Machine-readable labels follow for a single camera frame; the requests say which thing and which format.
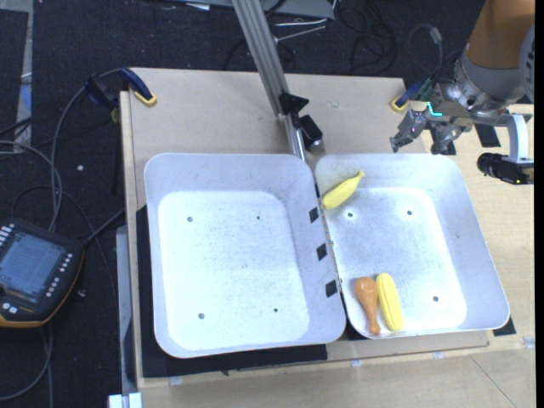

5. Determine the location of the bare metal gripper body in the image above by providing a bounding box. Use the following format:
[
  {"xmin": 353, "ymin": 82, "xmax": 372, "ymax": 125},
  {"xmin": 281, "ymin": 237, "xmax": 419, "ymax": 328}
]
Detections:
[{"xmin": 424, "ymin": 81, "xmax": 511, "ymax": 133}]

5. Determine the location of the yellow banana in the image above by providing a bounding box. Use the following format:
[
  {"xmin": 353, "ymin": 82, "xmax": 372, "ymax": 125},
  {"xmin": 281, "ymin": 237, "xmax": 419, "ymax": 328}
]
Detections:
[{"xmin": 320, "ymin": 170, "xmax": 366, "ymax": 211}]

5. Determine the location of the black block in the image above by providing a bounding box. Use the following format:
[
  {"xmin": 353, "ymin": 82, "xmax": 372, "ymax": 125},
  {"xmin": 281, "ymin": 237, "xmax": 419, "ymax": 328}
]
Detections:
[{"xmin": 297, "ymin": 114, "xmax": 324, "ymax": 149}]

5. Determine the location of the white plastic tray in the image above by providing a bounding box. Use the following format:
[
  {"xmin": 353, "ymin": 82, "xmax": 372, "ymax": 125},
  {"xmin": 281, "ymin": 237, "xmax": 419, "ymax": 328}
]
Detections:
[
  {"xmin": 314, "ymin": 152, "xmax": 511, "ymax": 341},
  {"xmin": 143, "ymin": 151, "xmax": 348, "ymax": 360}
]

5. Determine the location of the orange chicken drumstick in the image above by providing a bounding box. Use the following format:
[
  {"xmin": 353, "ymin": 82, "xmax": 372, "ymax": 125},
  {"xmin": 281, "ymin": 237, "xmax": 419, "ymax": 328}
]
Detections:
[{"xmin": 354, "ymin": 276, "xmax": 382, "ymax": 337}]

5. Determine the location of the yellow corn cob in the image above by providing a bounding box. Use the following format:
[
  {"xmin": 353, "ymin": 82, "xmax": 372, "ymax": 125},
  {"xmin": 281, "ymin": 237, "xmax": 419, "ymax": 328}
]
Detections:
[{"xmin": 376, "ymin": 272, "xmax": 405, "ymax": 332}]

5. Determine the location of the pale wood board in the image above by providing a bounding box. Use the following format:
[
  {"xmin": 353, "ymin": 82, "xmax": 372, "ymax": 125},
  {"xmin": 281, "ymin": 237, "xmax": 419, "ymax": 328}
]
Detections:
[{"xmin": 120, "ymin": 66, "xmax": 490, "ymax": 389}]

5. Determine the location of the black cylinder on white bracket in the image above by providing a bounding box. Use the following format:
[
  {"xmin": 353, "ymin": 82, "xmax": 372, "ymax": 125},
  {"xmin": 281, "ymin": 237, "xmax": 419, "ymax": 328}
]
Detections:
[{"xmin": 476, "ymin": 113, "xmax": 535, "ymax": 186}]

